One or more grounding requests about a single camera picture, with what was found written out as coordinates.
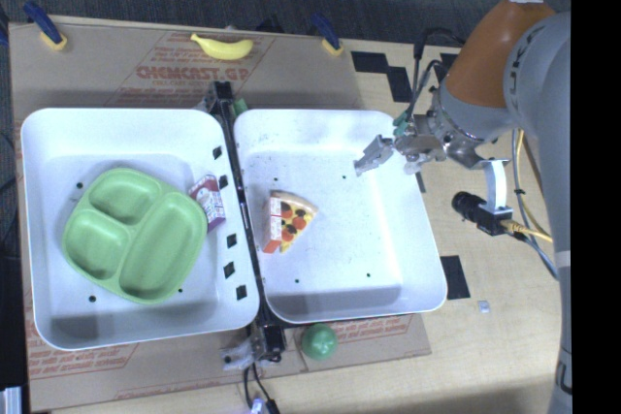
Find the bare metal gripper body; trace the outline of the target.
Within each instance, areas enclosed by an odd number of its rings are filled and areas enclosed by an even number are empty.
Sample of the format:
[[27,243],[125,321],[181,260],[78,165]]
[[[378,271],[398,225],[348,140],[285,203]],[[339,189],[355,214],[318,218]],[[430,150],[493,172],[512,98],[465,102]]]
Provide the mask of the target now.
[[396,150],[416,165],[451,159],[468,170],[482,169],[484,159],[476,149],[483,141],[463,131],[442,111],[408,114],[394,121]]

